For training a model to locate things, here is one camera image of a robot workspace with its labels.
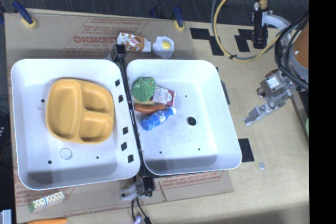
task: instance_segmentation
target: blue water bottle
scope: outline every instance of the blue water bottle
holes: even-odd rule
[[[141,121],[141,126],[144,128],[144,130],[151,131],[154,129],[154,127],[161,125],[168,119],[169,116],[174,115],[175,113],[175,107],[168,108],[167,110],[156,111],[149,117],[144,118]]]

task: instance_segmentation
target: sausage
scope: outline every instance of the sausage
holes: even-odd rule
[[[164,104],[157,104],[157,105],[143,105],[143,104],[135,104],[134,105],[135,111],[145,113],[145,114],[152,114],[158,110],[164,110]]]

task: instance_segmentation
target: orange object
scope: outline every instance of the orange object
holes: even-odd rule
[[[67,218],[51,218],[28,222],[28,224],[64,224],[67,223]]]
[[[164,104],[157,104],[157,105],[135,104],[134,109],[141,113],[152,114],[158,110],[164,110],[165,105]]]
[[[108,139],[114,125],[112,94],[104,87],[79,79],[60,79],[50,89],[46,123],[61,140],[97,144]]]

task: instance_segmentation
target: drain hole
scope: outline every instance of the drain hole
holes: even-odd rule
[[[124,151],[127,148],[127,143],[122,143],[121,144],[121,150]]]
[[[134,161],[133,155],[129,155],[128,156],[128,163],[131,163],[132,161]]]
[[[196,125],[196,120],[193,117],[189,117],[187,120],[188,120],[189,125],[191,125],[191,126]]]

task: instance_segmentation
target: table surface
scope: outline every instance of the table surface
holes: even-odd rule
[[[169,28],[172,22],[166,20],[164,25]],[[287,101],[280,110],[251,126],[246,126],[243,120],[254,106],[264,103],[256,90],[264,76],[277,68],[274,51],[251,63],[238,63],[213,54],[210,24],[185,22],[183,31],[190,32],[191,29],[202,29],[197,32],[201,34],[208,30],[210,34],[194,38],[188,35],[183,43],[190,46],[193,58],[209,61],[217,67],[226,87],[237,137],[248,139],[254,161],[242,162],[229,171],[232,193],[145,205],[142,209],[155,224],[309,223],[309,145],[295,104]],[[242,35],[239,29],[251,30],[245,26],[218,26],[222,44],[232,53],[238,51],[236,40],[239,34]],[[269,41],[276,33],[276,29],[269,29]],[[178,40],[178,32],[173,32],[170,37]],[[175,44],[176,48],[183,43]],[[247,43],[250,52],[238,52],[239,56],[247,57],[259,52],[252,49],[250,40]],[[69,217],[68,223],[133,222],[130,208],[125,208]]]

